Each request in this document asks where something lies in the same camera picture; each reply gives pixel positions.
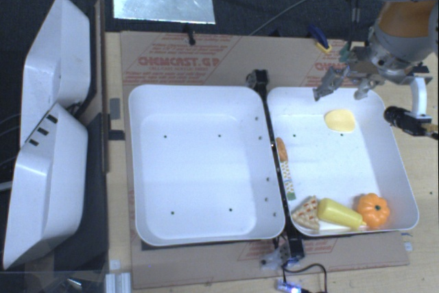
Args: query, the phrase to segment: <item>orange pumpkin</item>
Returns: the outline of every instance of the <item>orange pumpkin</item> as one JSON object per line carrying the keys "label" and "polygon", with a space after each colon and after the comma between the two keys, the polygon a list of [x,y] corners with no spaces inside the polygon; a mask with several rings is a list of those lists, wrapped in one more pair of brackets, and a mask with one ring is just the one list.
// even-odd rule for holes
{"label": "orange pumpkin", "polygon": [[372,228],[385,224],[390,215],[387,201],[374,193],[366,194],[359,199],[357,212],[363,216],[363,221]]}

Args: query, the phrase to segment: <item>plastic tray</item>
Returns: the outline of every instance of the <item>plastic tray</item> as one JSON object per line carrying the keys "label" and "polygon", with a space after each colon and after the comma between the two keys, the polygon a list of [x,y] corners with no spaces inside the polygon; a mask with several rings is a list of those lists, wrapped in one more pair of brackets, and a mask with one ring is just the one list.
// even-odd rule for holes
{"label": "plastic tray", "polygon": [[267,239],[285,226],[261,98],[245,87],[129,96],[137,232],[153,246]]}
{"label": "plastic tray", "polygon": [[[296,193],[289,209],[297,209],[313,195],[354,209],[361,195],[373,192],[387,199],[392,212],[379,231],[410,229],[418,221],[418,208],[392,129],[383,118],[384,104],[372,91],[362,100],[355,100],[354,92],[339,89],[315,102],[311,88],[270,91],[274,134],[285,142]],[[324,115],[339,108],[354,114],[354,131],[336,132],[325,124]],[[323,221],[318,232],[293,223],[313,237],[357,233]]]}

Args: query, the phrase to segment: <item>yellow toy food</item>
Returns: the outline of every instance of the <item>yellow toy food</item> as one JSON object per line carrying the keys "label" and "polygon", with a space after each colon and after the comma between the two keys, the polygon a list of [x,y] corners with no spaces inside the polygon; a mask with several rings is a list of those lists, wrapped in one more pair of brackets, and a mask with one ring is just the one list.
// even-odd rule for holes
{"label": "yellow toy food", "polygon": [[330,129],[338,132],[352,132],[355,128],[354,115],[346,109],[329,111],[324,116],[324,122]]}
{"label": "yellow toy food", "polygon": [[355,230],[361,225],[366,225],[361,214],[328,198],[319,201],[317,216],[320,220],[351,227]]}
{"label": "yellow toy food", "polygon": [[359,199],[357,211],[363,216],[363,221],[372,228],[385,224],[390,215],[387,201],[374,193],[366,194]]}

